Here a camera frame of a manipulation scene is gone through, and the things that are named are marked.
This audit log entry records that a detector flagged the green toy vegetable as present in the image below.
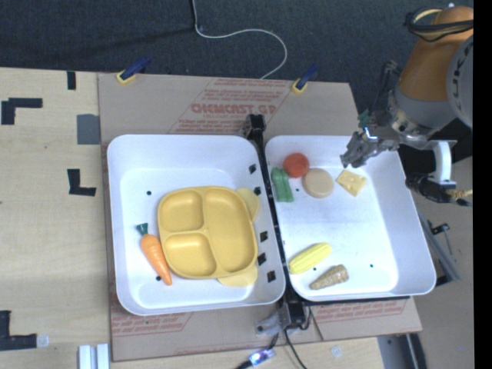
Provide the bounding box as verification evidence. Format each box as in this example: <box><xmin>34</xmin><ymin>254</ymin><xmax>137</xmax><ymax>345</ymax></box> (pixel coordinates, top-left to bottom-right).
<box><xmin>270</xmin><ymin>166</ymin><xmax>295</xmax><ymax>204</ymax></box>

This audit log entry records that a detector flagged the white plastic tray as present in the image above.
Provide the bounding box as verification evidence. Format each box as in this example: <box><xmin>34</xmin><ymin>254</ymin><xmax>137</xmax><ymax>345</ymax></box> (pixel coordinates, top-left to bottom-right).
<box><xmin>106</xmin><ymin>133</ymin><xmax>287</xmax><ymax>317</ymax></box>
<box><xmin>264</xmin><ymin>135</ymin><xmax>437</xmax><ymax>303</ymax></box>

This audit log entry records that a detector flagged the black cylinder on white bracket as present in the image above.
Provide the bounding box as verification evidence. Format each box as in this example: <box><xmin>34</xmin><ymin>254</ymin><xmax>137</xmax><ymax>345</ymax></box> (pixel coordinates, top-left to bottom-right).
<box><xmin>397</xmin><ymin>139</ymin><xmax>470</xmax><ymax>207</ymax></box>

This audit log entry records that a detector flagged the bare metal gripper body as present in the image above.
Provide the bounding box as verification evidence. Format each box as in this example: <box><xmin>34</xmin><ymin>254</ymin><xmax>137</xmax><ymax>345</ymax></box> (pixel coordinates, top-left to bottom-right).
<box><xmin>361</xmin><ymin>114</ymin><xmax>431</xmax><ymax>155</ymax></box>

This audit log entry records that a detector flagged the yellow corn cob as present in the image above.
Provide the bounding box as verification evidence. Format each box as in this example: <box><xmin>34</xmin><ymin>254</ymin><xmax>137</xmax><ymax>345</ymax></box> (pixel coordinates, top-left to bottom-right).
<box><xmin>288</xmin><ymin>241</ymin><xmax>333</xmax><ymax>275</ymax></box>

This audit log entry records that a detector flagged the yellow cheese wedge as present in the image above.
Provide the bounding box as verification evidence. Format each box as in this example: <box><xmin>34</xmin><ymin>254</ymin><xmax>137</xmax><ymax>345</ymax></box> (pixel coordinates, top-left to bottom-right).
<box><xmin>334</xmin><ymin>168</ymin><xmax>367</xmax><ymax>198</ymax></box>

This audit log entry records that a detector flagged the brown cardboard board, red print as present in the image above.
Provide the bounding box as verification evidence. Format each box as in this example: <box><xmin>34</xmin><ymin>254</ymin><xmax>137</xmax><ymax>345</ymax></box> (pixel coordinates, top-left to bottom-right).
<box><xmin>96</xmin><ymin>71</ymin><xmax>424</xmax><ymax>363</ymax></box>

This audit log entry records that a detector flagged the yellow divided plate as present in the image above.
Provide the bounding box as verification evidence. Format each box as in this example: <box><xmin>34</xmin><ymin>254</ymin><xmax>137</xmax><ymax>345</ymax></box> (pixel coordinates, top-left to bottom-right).
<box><xmin>156</xmin><ymin>184</ymin><xmax>262</xmax><ymax>288</ymax></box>

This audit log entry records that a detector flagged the red tomato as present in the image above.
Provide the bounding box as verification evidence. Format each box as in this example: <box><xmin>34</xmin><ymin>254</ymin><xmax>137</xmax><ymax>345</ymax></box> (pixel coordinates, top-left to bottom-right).
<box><xmin>282</xmin><ymin>151</ymin><xmax>311</xmax><ymax>179</ymax></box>

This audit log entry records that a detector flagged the brown corn cob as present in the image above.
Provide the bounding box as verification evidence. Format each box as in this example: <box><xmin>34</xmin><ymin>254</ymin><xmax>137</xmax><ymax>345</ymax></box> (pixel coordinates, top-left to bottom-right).
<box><xmin>309</xmin><ymin>264</ymin><xmax>350</xmax><ymax>291</ymax></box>

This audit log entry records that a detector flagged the orange carrot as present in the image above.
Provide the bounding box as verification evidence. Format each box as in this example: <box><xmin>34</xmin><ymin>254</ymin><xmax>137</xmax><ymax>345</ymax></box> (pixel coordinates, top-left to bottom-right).
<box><xmin>135</xmin><ymin>222</ymin><xmax>174</xmax><ymax>287</ymax></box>

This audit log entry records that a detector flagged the beige round biscuit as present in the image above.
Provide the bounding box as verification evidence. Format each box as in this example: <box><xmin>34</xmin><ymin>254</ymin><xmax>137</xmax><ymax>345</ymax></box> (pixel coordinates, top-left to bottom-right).
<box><xmin>301</xmin><ymin>167</ymin><xmax>335</xmax><ymax>200</ymax></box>

